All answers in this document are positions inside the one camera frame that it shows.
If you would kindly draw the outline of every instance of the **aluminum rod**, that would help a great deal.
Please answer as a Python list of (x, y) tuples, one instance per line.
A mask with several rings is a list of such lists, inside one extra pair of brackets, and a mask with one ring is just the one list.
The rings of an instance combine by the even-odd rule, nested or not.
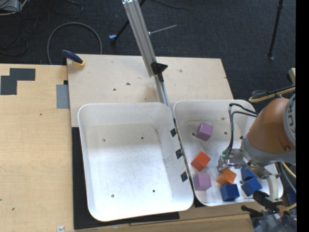
[(169, 108), (169, 100), (166, 94), (164, 82), (161, 82), (158, 75), (153, 73), (151, 64), (156, 62), (155, 52), (151, 44), (149, 32), (146, 28), (144, 17), (141, 13), (138, 0), (122, 0), (130, 25), (132, 27), (136, 42), (139, 46), (141, 56), (144, 60), (149, 77), (154, 76), (160, 101)]

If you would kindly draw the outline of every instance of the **dark carpet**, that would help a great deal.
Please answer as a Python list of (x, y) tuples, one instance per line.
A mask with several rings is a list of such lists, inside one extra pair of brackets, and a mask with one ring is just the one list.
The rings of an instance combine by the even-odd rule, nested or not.
[[(0, 10), (0, 63), (62, 64), (74, 53), (140, 55), (121, 0), (28, 0), (15, 14)], [(142, 13), (157, 57), (220, 58), (234, 99), (291, 85), (295, 67), (296, 0), (146, 0)], [(256, 111), (266, 103), (254, 103)]]

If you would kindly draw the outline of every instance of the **black tripod leg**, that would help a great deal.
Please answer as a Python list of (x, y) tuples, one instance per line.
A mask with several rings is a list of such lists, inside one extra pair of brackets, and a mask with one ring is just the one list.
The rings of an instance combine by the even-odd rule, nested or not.
[(274, 28), (274, 32), (273, 32), (273, 35), (272, 35), (272, 39), (271, 39), (271, 44), (270, 44), (270, 48), (269, 48), (269, 51), (268, 51), (268, 57), (273, 60), (274, 57), (272, 55), (272, 49), (274, 47), (274, 43), (275, 43), (275, 38), (276, 38), (276, 33), (277, 33), (277, 28), (278, 28), (278, 23), (279, 23), (279, 17), (280, 17), (280, 12), (281, 12), (281, 9), (282, 9), (282, 3), (283, 3), (283, 0), (279, 0), (279, 4), (278, 4), (278, 10), (277, 10), (277, 17), (276, 17), (276, 22), (275, 22), (275, 28)]
[[(140, 6), (144, 4), (146, 0), (142, 0), (140, 2)], [(129, 20), (126, 21), (126, 23), (123, 25), (123, 27), (119, 30), (119, 32), (116, 35), (110, 35), (109, 37), (112, 39), (112, 42), (116, 42), (116, 40), (120, 37), (120, 35), (123, 33), (123, 31), (126, 29), (126, 27), (129, 25)]]

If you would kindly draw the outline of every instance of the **metal pole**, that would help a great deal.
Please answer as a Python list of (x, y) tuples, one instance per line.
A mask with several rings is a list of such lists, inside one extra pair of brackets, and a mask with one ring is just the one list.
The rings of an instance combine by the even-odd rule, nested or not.
[(268, 57), (273, 60), (274, 57), (272, 55), (272, 49), (274, 47), (274, 43), (275, 43), (275, 38), (276, 38), (276, 34), (277, 34), (277, 28), (278, 28), (278, 23), (279, 23), (279, 17), (280, 17), (280, 12), (283, 8), (282, 6), (283, 4), (283, 0), (279, 0), (279, 4), (278, 4), (278, 10), (277, 10), (277, 17), (276, 17), (276, 21), (275, 21), (275, 28), (274, 28), (274, 32), (273, 32), (273, 35), (272, 35), (272, 39), (271, 39), (271, 44), (270, 44), (270, 48), (269, 48), (269, 51), (268, 51)]
[[(142, 0), (140, 2), (140, 6), (144, 4), (146, 0)], [(109, 37), (112, 39), (112, 42), (116, 42), (116, 40), (120, 37), (120, 35), (123, 33), (123, 31), (126, 29), (126, 27), (129, 25), (129, 20), (126, 21), (126, 23), (122, 26), (122, 28), (119, 30), (119, 32), (116, 35), (110, 35)]]
[(135, 39), (140, 49), (140, 53), (146, 65), (149, 77), (154, 76), (160, 101), (169, 106), (169, 100), (166, 94), (162, 73), (154, 74), (152, 64), (156, 63), (155, 53), (150, 41), (149, 32), (146, 28), (144, 17), (141, 13), (138, 0), (122, 0), (126, 14), (129, 18)]

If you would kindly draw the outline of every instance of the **black tape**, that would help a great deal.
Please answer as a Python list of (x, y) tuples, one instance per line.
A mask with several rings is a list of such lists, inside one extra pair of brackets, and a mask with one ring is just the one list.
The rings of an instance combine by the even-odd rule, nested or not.
[(188, 175), (187, 175), (187, 172), (186, 172), (186, 171), (184, 171), (184, 172), (182, 173), (181, 178), (182, 178), (183, 182), (184, 182), (186, 179), (188, 179)]
[(174, 136), (177, 134), (176, 128), (172, 129), (172, 130), (170, 131), (170, 134), (172, 134), (172, 137), (174, 137)]
[(16, 95), (17, 81), (34, 81), (35, 69), (10, 68), (9, 76), (1, 76), (0, 95)]
[(1, 76), (0, 95), (16, 95), (17, 81), (9, 75)]
[(10, 77), (16, 81), (34, 81), (35, 69), (10, 68)]
[(182, 149), (179, 149), (179, 150), (176, 151), (177, 159), (179, 159), (182, 155), (183, 155)]

